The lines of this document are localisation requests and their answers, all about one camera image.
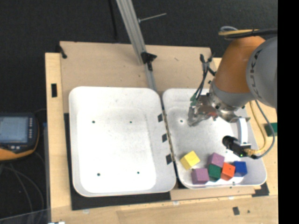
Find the empty white tray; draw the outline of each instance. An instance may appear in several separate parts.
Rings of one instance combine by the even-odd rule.
[[[70,92],[69,108],[72,176],[78,193],[133,195],[174,187],[176,175],[156,92],[77,87]]]
[[[213,121],[212,118],[200,122],[197,126],[190,127],[187,124],[190,98],[195,93],[194,89],[169,89],[163,94],[163,103],[166,113],[170,140],[174,153],[174,159],[178,170],[178,177],[183,185],[190,189],[224,186],[251,186],[261,185],[266,181],[266,169],[262,159],[240,158],[226,149],[222,144],[222,138],[230,135],[238,138],[237,124],[230,124],[222,118]],[[238,116],[247,117],[246,110],[239,109]],[[248,122],[248,143],[252,149],[258,149],[252,128]],[[225,157],[225,162],[245,161],[248,173],[244,177],[233,177],[229,181],[219,179],[216,182],[208,181],[206,184],[192,183],[191,171],[185,170],[180,159],[194,150],[200,158],[200,162],[193,168],[206,168],[209,155],[216,152]]]

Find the purple cube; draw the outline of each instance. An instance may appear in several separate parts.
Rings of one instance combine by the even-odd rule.
[[[208,167],[210,164],[213,164],[221,168],[223,167],[223,163],[224,157],[220,154],[213,153],[208,157],[206,166]]]
[[[210,181],[207,168],[195,168],[191,173],[193,184],[205,184]]]
[[[235,177],[244,177],[247,174],[246,162],[235,161]]]

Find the orange cube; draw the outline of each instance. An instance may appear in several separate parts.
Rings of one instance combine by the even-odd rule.
[[[228,181],[231,178],[233,178],[234,175],[235,175],[235,166],[227,162],[224,162],[221,171],[221,179]]]

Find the dark floor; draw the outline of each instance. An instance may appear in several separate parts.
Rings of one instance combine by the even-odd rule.
[[[132,0],[136,14],[167,16],[141,24],[146,44],[210,47],[221,57],[228,41],[218,36],[221,26],[238,29],[277,28],[278,0]],[[114,36],[108,0],[0,0],[0,112],[39,112],[46,123],[45,52],[59,41],[122,42],[129,39],[115,0]],[[37,154],[44,159],[43,136]],[[27,179],[33,210],[46,208],[45,167],[37,154],[13,162]],[[0,219],[30,212],[23,188],[5,168],[0,172]]]

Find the wooden table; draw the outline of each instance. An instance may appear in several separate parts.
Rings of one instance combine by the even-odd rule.
[[[278,223],[278,155],[277,141],[263,158],[267,170],[269,195],[255,196],[261,186],[171,191],[167,202],[72,210],[67,164],[64,113],[68,112],[68,93],[76,86],[147,87],[144,68],[137,63],[129,44],[60,42],[66,59],[59,53],[46,53],[47,122],[49,133],[51,220],[67,224],[151,224],[151,223]],[[169,88],[197,88],[201,79],[199,55],[208,58],[209,48],[147,46],[157,55],[154,77],[161,95]],[[216,69],[220,58],[214,58]],[[57,95],[52,88],[57,87]],[[270,122],[277,122],[276,111],[262,105]],[[248,115],[252,117],[249,105]],[[257,116],[265,123],[261,115]],[[258,125],[251,125],[259,145],[263,136]]]

